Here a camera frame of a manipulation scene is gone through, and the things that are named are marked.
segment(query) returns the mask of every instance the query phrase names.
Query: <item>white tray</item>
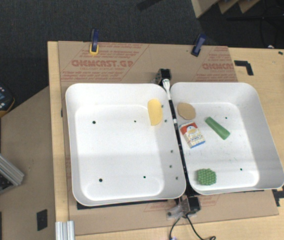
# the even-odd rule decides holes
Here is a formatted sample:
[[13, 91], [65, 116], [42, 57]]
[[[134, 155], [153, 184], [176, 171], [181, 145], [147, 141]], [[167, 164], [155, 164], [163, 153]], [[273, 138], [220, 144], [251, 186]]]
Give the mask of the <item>white tray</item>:
[[[163, 105], [151, 126], [148, 101]], [[77, 83], [66, 91], [73, 194], [85, 206], [174, 199], [186, 188], [165, 90]]]
[[[172, 86], [175, 107], [191, 104], [206, 142], [189, 148], [181, 135], [188, 178], [200, 194], [279, 188], [284, 172], [256, 90], [246, 83], [179, 82]], [[204, 121], [212, 117], [231, 134], [223, 140]], [[187, 121], [177, 114], [179, 125]], [[200, 185], [196, 172], [211, 169], [216, 183]]]

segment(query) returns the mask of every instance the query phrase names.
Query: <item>black floor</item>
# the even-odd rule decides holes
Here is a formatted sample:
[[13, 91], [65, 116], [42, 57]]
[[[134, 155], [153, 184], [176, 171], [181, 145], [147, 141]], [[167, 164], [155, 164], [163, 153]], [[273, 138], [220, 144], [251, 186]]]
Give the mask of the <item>black floor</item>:
[[0, 0], [0, 79], [15, 96], [15, 107], [48, 85], [47, 41], [88, 41], [92, 28], [104, 42], [193, 44], [284, 49], [280, 28], [229, 17], [281, 14], [284, 0], [262, 0], [242, 14], [235, 5], [224, 15], [214, 5], [199, 19], [191, 0], [162, 0], [140, 10], [145, 0]]

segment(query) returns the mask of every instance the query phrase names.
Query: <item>gray floor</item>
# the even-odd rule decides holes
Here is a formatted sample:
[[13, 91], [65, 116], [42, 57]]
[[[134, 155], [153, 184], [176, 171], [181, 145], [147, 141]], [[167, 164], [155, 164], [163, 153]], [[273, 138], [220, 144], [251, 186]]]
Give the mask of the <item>gray floor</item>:
[[[226, 20], [261, 15], [263, 1], [245, 14], [235, 5], [222, 15], [214, 5], [199, 19], [191, 0], [162, 0], [139, 10], [143, 1], [0, 0], [0, 79], [14, 94], [15, 106], [48, 85], [47, 41], [88, 41], [92, 28], [105, 42], [191, 45], [205, 33], [207, 45], [284, 49], [284, 34], [275, 35], [268, 23]], [[276, 1], [265, 0], [269, 14], [281, 12], [273, 8]]]

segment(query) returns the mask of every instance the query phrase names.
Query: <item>brown round object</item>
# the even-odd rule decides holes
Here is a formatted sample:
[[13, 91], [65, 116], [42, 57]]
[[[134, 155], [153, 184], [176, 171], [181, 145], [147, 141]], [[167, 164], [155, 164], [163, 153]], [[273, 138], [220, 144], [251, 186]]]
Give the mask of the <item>brown round object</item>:
[[195, 118], [195, 109], [189, 103], [179, 103], [177, 105], [177, 112], [186, 120], [192, 120]]

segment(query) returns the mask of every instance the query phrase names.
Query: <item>green bumpy object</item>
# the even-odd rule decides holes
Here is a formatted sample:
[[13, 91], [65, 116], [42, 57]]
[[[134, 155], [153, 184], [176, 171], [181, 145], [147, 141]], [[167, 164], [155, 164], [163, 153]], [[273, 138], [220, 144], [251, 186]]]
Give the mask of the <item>green bumpy object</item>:
[[197, 171], [197, 181], [201, 185], [212, 185], [216, 183], [216, 173], [211, 169], [201, 169]]

